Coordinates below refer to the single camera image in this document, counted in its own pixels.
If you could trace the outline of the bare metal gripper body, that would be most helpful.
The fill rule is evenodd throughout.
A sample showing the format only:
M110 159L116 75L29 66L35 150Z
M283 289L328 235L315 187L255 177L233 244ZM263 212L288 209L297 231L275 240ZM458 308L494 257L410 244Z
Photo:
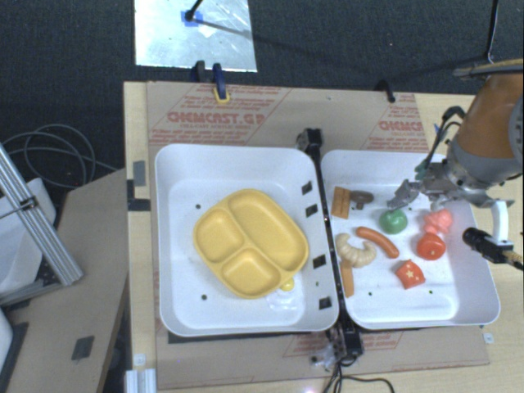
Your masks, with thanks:
M477 208L490 208L501 201L507 207L514 204L512 199L493 198L487 194L487 186L475 179L467 180L466 174L458 177L451 174L447 165L430 165L423 177L418 180L420 192L427 196L446 197L446 203L451 201L466 201Z

